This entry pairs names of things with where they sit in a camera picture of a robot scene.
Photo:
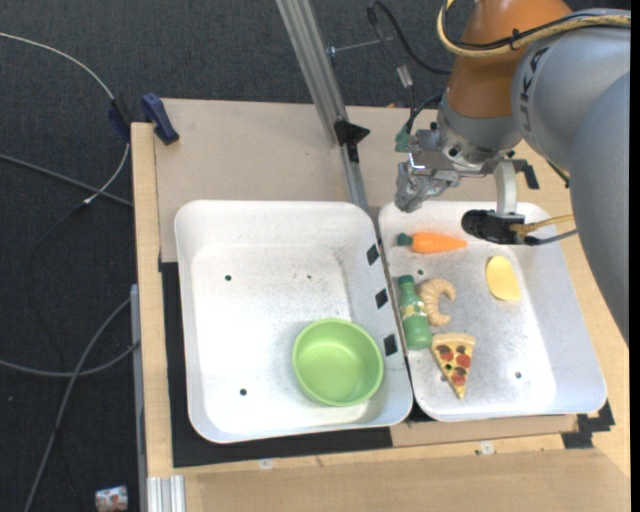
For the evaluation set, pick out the red and white small can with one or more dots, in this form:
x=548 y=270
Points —
x=112 y=498

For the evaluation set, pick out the green bottle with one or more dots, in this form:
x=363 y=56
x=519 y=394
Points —
x=415 y=320

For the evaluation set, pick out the yellow oval crisp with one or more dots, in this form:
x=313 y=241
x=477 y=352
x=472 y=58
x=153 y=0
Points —
x=502 y=279

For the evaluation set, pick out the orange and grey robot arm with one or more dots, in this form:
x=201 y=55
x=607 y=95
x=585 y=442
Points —
x=565 y=90

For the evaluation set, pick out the beige croissant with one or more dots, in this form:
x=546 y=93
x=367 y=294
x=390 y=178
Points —
x=436 y=300

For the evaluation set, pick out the pale wood board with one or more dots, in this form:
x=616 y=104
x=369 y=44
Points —
x=250 y=155

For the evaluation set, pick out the orange carrot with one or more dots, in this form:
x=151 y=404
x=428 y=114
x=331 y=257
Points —
x=437 y=242

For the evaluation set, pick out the pizza slice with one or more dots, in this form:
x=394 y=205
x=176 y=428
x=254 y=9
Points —
x=454 y=362

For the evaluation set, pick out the black cylinder on white bracket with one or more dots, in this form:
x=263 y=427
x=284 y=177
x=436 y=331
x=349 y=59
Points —
x=492 y=226

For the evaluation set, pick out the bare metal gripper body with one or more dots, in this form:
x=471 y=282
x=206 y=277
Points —
x=440 y=165

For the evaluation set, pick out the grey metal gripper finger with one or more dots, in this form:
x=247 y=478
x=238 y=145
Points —
x=424 y=194
x=405 y=199

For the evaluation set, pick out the white plastic tray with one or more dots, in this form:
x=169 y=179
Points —
x=265 y=300
x=505 y=340

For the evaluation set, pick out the green bowl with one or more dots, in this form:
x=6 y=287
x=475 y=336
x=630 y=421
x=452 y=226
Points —
x=337 y=362

